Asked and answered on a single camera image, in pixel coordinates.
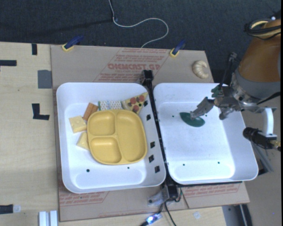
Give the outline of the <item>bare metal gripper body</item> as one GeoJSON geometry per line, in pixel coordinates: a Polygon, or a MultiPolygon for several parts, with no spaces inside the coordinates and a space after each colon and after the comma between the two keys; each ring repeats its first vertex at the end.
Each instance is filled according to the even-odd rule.
{"type": "Polygon", "coordinates": [[[252,97],[241,87],[215,87],[213,89],[215,106],[222,110],[249,110],[257,107],[260,99],[252,97]]]}

